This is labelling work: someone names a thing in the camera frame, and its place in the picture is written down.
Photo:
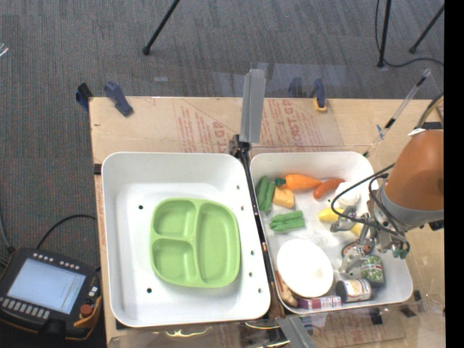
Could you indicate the white rounded toy food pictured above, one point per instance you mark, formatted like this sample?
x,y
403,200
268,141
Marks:
x,y
348,194

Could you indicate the black cylinder on white bracket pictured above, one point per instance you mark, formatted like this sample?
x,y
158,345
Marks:
x,y
431,125

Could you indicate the orange sausage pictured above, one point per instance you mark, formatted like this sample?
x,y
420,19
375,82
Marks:
x,y
324,187

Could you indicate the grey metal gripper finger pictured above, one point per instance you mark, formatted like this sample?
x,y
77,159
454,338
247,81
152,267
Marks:
x,y
342,222
351,261

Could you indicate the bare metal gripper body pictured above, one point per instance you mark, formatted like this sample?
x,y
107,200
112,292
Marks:
x,y
382,232

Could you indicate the orange carrot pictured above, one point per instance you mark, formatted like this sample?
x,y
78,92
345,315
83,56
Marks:
x,y
301,182

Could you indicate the yellow cheese wedge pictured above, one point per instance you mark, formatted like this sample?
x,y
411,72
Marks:
x,y
284,197

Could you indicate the green asparagus bundle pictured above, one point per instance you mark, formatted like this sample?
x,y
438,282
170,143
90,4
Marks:
x,y
288,221

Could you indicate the white plastic tray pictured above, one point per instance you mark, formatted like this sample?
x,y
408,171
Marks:
x,y
130,238
319,165

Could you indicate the yellow banana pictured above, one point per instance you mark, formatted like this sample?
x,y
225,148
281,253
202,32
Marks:
x,y
326,215

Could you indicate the white and yellow can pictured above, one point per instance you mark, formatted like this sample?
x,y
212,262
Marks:
x,y
353,290

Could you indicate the green pea pods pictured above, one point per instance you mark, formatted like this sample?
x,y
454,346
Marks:
x,y
264,192

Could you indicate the green divided plate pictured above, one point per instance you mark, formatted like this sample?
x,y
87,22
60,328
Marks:
x,y
217,245

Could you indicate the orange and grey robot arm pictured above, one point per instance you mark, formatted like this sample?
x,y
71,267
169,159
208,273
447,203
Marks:
x,y
417,180

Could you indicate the green labelled can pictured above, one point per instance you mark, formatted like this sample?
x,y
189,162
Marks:
x,y
373,271

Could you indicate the orange and brown toy food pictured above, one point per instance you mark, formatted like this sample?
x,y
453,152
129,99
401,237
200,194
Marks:
x,y
367,248

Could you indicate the white round plate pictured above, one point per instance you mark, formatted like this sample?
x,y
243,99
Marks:
x,y
304,267

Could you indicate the brown cardboard board red print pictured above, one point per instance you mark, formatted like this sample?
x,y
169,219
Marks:
x,y
163,129

